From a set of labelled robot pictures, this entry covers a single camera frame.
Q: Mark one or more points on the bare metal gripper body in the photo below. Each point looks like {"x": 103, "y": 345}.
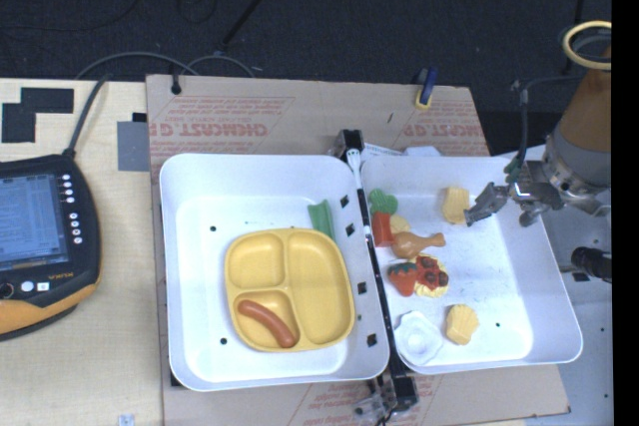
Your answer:
{"x": 544, "y": 194}

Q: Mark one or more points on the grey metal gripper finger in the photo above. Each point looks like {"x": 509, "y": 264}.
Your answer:
{"x": 486, "y": 204}
{"x": 530, "y": 216}

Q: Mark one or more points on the yellow toy shell pasta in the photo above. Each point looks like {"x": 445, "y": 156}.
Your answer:
{"x": 455, "y": 205}
{"x": 461, "y": 325}

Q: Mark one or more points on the white plastic tray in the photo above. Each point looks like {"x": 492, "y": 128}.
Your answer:
{"x": 499, "y": 274}
{"x": 199, "y": 264}

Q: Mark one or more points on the brown toy chicken drumstick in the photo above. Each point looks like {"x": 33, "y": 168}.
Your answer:
{"x": 412, "y": 244}

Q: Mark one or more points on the small pale yellow toy piece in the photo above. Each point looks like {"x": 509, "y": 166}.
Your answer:
{"x": 400, "y": 223}

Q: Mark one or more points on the toy spaghetti with meatballs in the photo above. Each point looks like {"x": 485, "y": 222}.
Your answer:
{"x": 433, "y": 278}

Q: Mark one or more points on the orange toy carrot green top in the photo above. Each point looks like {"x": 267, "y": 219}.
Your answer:
{"x": 382, "y": 224}

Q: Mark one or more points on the red toy strawberry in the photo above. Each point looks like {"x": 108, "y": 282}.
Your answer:
{"x": 402, "y": 278}

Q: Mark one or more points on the thin black and white rod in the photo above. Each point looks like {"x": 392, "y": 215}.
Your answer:
{"x": 375, "y": 259}

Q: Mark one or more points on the white toy fried egg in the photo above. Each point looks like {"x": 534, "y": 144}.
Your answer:
{"x": 417, "y": 339}

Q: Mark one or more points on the green toy celery stick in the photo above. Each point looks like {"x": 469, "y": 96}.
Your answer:
{"x": 321, "y": 217}

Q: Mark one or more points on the yellow divided plate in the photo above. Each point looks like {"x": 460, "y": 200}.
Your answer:
{"x": 314, "y": 274}

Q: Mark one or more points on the brown cardboard board red print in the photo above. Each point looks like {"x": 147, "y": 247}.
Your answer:
{"x": 299, "y": 125}

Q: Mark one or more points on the orange-brown toy sausage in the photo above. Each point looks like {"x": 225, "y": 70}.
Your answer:
{"x": 267, "y": 321}

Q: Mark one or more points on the black cylinder on white bracket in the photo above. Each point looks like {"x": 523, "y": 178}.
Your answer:
{"x": 591, "y": 263}

